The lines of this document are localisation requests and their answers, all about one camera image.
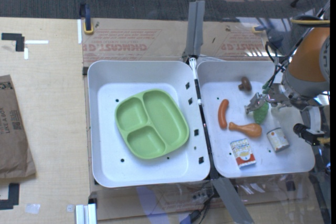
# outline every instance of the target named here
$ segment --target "cardboard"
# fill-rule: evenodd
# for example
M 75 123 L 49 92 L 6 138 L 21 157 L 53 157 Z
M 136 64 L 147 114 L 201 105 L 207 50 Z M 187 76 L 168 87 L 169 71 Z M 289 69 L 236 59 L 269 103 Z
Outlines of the cardboard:
M 0 178 L 36 172 L 10 75 L 0 77 Z

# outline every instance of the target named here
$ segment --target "green divided plate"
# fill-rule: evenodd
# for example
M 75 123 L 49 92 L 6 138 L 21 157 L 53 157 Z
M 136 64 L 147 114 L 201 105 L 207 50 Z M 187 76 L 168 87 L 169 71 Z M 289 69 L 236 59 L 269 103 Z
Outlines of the green divided plate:
M 128 148 L 142 159 L 163 156 L 189 138 L 180 108 L 160 89 L 143 91 L 120 102 L 115 120 Z

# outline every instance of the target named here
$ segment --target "white can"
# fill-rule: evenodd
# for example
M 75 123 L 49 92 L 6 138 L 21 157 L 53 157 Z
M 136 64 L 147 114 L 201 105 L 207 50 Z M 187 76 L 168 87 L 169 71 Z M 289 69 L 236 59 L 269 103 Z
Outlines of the white can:
M 267 133 L 267 138 L 275 152 L 282 151 L 289 147 L 288 140 L 280 127 L 269 131 Z

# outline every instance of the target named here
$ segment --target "qr code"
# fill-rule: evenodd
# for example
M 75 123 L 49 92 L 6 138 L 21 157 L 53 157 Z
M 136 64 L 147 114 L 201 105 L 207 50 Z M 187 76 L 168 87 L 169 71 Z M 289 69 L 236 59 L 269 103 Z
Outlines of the qr code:
M 22 130 L 20 121 L 13 121 L 12 125 L 13 125 L 13 129 L 15 129 L 15 130 Z

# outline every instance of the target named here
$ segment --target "light wood surface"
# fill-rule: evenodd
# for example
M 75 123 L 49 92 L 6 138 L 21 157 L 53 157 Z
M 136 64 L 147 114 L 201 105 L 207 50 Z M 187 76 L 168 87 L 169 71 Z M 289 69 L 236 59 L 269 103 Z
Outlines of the light wood surface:
M 1 224 L 74 223 L 68 205 L 89 197 L 85 91 L 82 47 L 77 21 L 1 18 L 2 33 L 18 33 L 31 44 L 28 59 L 15 42 L 0 40 L 0 76 L 9 74 L 16 90 L 37 173 L 29 178 L 0 179 L 20 183 L 19 205 L 0 211 Z M 26 212 L 40 205 L 38 214 Z

